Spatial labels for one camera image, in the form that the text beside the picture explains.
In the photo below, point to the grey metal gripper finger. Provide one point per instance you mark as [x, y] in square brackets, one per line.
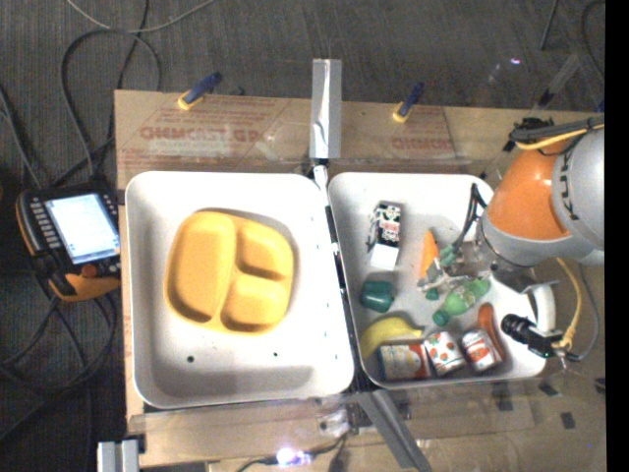
[436, 266]
[432, 282]

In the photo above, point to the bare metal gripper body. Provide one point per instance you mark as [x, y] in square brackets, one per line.
[474, 258]

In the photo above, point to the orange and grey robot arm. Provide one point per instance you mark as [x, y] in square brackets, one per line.
[531, 204]

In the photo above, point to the orange carrot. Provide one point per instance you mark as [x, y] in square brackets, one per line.
[428, 251]

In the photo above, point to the green plastic bottle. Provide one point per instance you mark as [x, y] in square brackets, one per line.
[457, 303]

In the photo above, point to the dark green toy pepper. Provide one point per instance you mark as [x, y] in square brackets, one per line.
[376, 297]

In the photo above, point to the black and white carton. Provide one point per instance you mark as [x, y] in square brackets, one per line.
[387, 229]

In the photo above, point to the orange brown sausage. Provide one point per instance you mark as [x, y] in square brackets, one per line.
[488, 320]

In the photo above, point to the white plastic tray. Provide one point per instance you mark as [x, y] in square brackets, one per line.
[422, 199]
[236, 367]

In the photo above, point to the yellow banana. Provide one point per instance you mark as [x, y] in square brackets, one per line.
[385, 332]

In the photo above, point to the white can with orange print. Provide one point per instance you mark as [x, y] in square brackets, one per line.
[444, 352]

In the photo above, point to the red and white can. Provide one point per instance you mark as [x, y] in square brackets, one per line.
[481, 349]

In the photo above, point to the yellow divided plate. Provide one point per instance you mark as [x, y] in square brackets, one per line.
[201, 268]

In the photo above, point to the brown cardboard board red print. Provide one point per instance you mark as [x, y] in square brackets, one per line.
[206, 135]

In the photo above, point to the black cylinder on white bracket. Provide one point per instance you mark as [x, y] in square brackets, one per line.
[528, 332]

